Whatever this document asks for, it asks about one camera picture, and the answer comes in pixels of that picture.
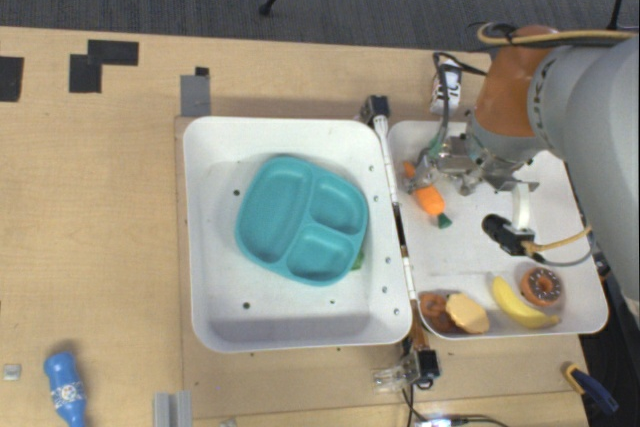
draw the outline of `banana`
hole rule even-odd
[[[547,315],[525,304],[504,278],[497,276],[491,285],[493,298],[498,306],[513,320],[529,329],[555,326],[560,322],[557,315]]]

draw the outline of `wooden table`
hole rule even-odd
[[[137,41],[139,64],[103,66],[101,94],[69,93],[69,56],[86,54],[89,39]],[[196,66],[210,69],[217,115],[352,118],[384,94],[392,122],[425,119],[429,52],[0,28],[0,56],[25,59],[19,101],[0,102],[0,364],[23,368],[19,381],[0,381],[0,426],[63,425],[42,371],[61,349],[76,354],[93,427],[151,426],[158,391],[192,389],[194,409],[206,409],[189,358],[223,388],[236,383],[226,409],[196,427],[229,416],[239,427],[405,424],[397,395],[371,393],[386,349],[263,353],[251,365],[182,357],[191,334],[181,327],[174,120],[180,76]],[[480,85],[465,80],[461,111]],[[567,361],[585,367],[577,337],[431,340],[443,376],[417,394],[420,411],[587,425],[560,372]],[[348,388],[332,382],[336,369]],[[287,386],[288,397],[270,399]]]

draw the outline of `blue divided plate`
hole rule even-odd
[[[331,285],[353,266],[367,229],[362,193],[294,157],[274,157],[254,177],[235,237],[259,265],[309,285]]]

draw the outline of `black tape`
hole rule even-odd
[[[102,66],[89,62],[89,56],[72,54],[69,60],[69,92],[101,93]]]
[[[136,41],[90,39],[87,50],[90,64],[138,66],[138,49]]]
[[[24,58],[0,57],[0,102],[17,102],[22,91]]]
[[[376,116],[391,116],[389,101],[386,96],[371,95],[360,107],[360,121],[373,127],[373,118]]]

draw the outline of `donut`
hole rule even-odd
[[[426,318],[437,317],[447,306],[447,299],[441,295],[431,292],[420,294],[420,311]]]
[[[522,276],[520,291],[531,304],[552,306],[562,295],[562,284],[558,276],[549,269],[534,267]]]
[[[446,312],[447,299],[439,294],[425,292],[420,294],[420,313],[428,327],[441,333],[454,331],[456,325]]]

